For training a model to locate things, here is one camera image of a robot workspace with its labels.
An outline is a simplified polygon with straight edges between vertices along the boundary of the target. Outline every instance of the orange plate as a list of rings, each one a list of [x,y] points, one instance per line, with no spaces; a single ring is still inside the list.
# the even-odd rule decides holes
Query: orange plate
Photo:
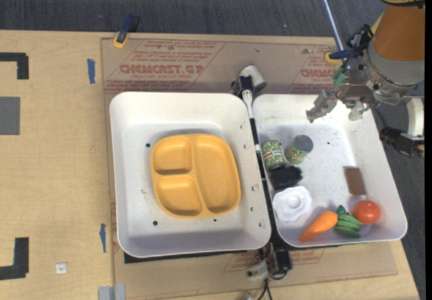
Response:
[[[177,218],[226,214],[240,202],[240,179],[230,146],[211,134],[183,134],[158,141],[151,152],[156,200]]]

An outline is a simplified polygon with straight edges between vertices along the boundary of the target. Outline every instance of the white plate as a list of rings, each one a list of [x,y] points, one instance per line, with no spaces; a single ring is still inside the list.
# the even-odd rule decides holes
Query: white plate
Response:
[[[271,227],[245,104],[229,94],[121,93],[109,107],[113,138],[117,235],[134,257],[258,249]],[[166,136],[220,136],[236,159],[242,198],[228,214],[181,219],[157,204],[151,147]]]
[[[284,224],[276,219],[281,238],[295,247],[401,239],[407,230],[406,216],[372,113],[367,111],[362,120],[352,122],[348,119],[349,110],[339,102],[329,115],[311,124],[306,119],[306,110],[312,109],[315,99],[316,96],[310,95],[262,95],[253,103],[261,143],[277,139],[285,151],[298,134],[308,135],[314,143],[312,152],[298,165],[304,176],[299,185],[305,186],[313,198],[312,214],[293,223]],[[321,212],[335,210],[342,204],[352,213],[353,205],[364,199],[350,194],[345,166],[360,168],[367,198],[381,206],[379,221],[364,226],[359,239],[330,230],[301,243],[298,238]]]

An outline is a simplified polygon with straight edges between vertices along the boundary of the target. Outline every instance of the orange carrot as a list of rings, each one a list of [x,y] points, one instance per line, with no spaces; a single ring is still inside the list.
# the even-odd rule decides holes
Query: orange carrot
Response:
[[[315,238],[317,235],[332,229],[338,222],[338,214],[333,211],[323,212],[300,237],[300,241]]]

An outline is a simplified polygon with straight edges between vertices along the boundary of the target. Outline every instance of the tomato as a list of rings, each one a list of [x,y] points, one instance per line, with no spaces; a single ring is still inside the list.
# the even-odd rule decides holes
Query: tomato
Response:
[[[375,223],[380,215],[381,209],[371,200],[359,201],[354,206],[354,217],[364,224]]]

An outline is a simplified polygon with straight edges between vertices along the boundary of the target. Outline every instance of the can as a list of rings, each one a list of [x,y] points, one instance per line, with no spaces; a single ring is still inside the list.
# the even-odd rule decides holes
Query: can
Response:
[[[261,144],[265,169],[268,171],[282,168],[286,165],[281,143],[277,140],[266,141]]]
[[[313,141],[307,135],[298,135],[286,148],[285,157],[291,164],[299,164],[313,150]]]

